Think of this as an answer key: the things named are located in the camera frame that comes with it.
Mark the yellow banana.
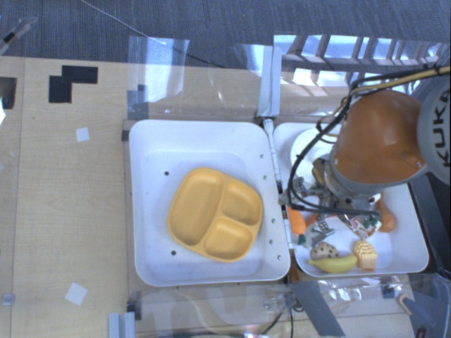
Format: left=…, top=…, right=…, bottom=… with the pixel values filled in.
left=307, top=253, right=359, bottom=274

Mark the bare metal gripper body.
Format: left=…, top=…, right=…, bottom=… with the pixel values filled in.
left=312, top=187, right=376, bottom=223

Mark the brown chocolate chip biscuit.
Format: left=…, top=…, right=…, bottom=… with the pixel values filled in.
left=309, top=242, right=340, bottom=261

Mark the orange carrot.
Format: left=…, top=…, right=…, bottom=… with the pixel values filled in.
left=287, top=206, right=308, bottom=245

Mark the white plastic tray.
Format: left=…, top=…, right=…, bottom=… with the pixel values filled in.
left=128, top=118, right=292, bottom=288
left=273, top=121, right=431, bottom=279

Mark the yellow divided plate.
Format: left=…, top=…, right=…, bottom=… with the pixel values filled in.
left=166, top=167, right=265, bottom=264

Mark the orange sausage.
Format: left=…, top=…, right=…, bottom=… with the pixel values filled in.
left=373, top=192, right=397, bottom=234

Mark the colourful printed packet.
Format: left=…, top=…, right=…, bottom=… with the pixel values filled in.
left=344, top=214, right=383, bottom=242

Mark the pale wood board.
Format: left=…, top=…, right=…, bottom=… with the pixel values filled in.
left=10, top=56, right=416, bottom=338

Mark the yellow cupcake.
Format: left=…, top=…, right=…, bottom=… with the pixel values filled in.
left=352, top=239, right=379, bottom=271

